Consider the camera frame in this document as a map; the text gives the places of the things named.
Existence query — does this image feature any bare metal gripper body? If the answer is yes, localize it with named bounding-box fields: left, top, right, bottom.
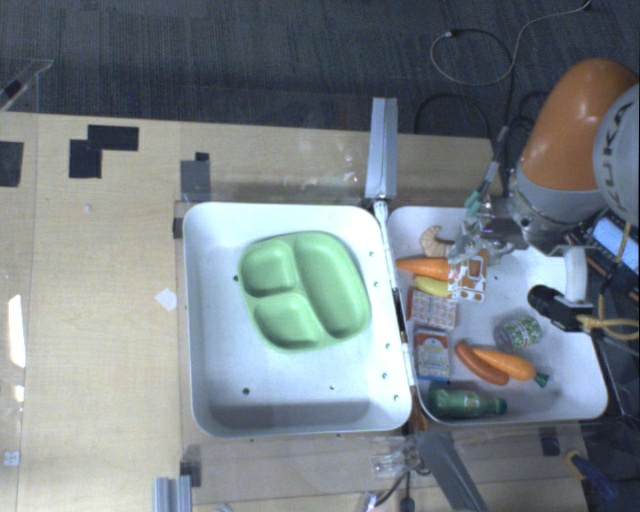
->
left=478, top=196, right=549, bottom=262

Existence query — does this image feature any orange and white carton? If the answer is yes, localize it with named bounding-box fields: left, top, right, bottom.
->
left=446, top=247, right=489, bottom=303

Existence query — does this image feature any beige croissant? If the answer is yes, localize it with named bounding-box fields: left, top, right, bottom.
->
left=419, top=225, right=456, bottom=258

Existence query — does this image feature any yellow banana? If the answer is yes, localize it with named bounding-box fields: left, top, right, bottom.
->
left=413, top=274, right=451, bottom=299

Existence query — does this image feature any orange and white packet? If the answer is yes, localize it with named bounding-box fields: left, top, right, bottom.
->
left=405, top=287, right=459, bottom=332

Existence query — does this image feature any green and white can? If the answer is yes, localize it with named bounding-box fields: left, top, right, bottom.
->
left=494, top=314, right=544, bottom=354

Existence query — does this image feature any white carton with orange top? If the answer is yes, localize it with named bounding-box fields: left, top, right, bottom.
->
left=412, top=325, right=452, bottom=383

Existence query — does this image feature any orange sausage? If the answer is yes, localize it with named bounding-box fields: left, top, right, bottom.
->
left=453, top=340, right=511, bottom=387

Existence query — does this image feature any orange carrot with green stem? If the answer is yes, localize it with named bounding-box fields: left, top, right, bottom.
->
left=470, top=346, right=551, bottom=389

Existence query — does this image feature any green divided plate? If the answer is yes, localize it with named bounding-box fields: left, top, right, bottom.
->
left=237, top=230, right=374, bottom=355

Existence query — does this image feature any green bottle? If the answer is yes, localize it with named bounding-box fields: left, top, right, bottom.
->
left=426, top=387, right=509, bottom=422

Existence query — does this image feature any white plastic tray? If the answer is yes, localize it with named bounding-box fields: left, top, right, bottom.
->
left=182, top=201, right=414, bottom=439
left=387, top=205, right=610, bottom=427

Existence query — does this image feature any black cylinder on white bracket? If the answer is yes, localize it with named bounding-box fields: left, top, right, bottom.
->
left=527, top=244, right=595, bottom=334

